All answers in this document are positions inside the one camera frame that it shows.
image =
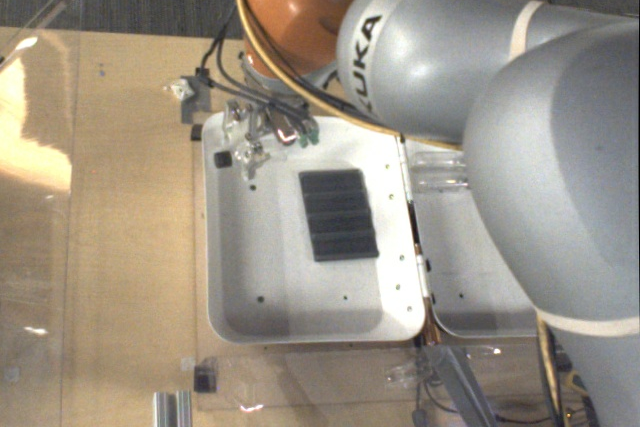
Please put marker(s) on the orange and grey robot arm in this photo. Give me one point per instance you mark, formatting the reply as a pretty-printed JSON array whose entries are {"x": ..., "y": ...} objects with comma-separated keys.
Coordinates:
[{"x": 440, "y": 65}]

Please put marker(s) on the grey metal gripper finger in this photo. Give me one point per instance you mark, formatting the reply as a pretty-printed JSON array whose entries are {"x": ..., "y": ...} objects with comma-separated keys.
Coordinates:
[
  {"x": 251, "y": 156},
  {"x": 234, "y": 115}
]

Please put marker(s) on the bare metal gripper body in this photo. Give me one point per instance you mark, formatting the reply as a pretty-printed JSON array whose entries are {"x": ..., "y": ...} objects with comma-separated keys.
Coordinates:
[{"x": 272, "y": 117}]

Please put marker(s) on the white plastic tray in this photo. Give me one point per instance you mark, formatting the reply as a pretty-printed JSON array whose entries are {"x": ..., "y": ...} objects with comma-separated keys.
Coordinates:
[
  {"x": 270, "y": 275},
  {"x": 470, "y": 280}
]

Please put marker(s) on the clear plastic bottle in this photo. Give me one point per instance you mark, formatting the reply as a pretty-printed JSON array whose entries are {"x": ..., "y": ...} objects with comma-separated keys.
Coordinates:
[{"x": 440, "y": 171}]

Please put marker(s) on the black ribbed rectangular block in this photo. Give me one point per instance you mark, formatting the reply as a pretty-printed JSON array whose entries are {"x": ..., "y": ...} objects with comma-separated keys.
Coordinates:
[{"x": 339, "y": 216}]

